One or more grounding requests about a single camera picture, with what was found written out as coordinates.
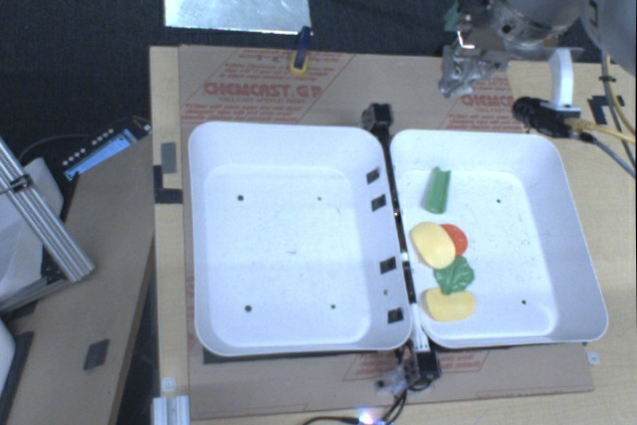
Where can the yellow oval slice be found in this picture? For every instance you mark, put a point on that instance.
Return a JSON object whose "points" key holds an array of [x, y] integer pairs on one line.
{"points": [[432, 244], [448, 306]]}

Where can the white plastic tray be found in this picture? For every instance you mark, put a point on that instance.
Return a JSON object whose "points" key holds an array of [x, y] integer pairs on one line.
{"points": [[288, 239], [502, 244]]}

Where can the green celery stick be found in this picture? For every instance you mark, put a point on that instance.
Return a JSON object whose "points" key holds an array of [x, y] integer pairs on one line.
{"points": [[437, 191]]}

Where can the thin black and white rod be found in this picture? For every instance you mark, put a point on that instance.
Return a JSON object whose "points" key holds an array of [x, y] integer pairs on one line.
{"points": [[397, 209]]}

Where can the brown cardboard board, red print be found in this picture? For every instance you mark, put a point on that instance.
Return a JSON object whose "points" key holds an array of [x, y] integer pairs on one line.
{"points": [[328, 79]]}

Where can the black cylinder on white bracket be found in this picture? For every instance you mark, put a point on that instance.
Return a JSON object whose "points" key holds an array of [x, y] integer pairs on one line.
{"points": [[545, 114]]}

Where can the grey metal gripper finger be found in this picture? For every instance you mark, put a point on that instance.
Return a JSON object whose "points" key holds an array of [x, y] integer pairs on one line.
{"points": [[447, 79], [464, 85]]}

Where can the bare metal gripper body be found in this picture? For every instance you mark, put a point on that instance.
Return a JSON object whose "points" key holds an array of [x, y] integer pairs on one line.
{"points": [[520, 37]]}

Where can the red tomato slice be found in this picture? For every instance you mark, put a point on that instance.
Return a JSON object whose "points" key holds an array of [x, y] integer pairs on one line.
{"points": [[459, 238]]}

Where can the green lettuce leaf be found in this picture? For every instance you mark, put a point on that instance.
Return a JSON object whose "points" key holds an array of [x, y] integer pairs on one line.
{"points": [[454, 276]]}

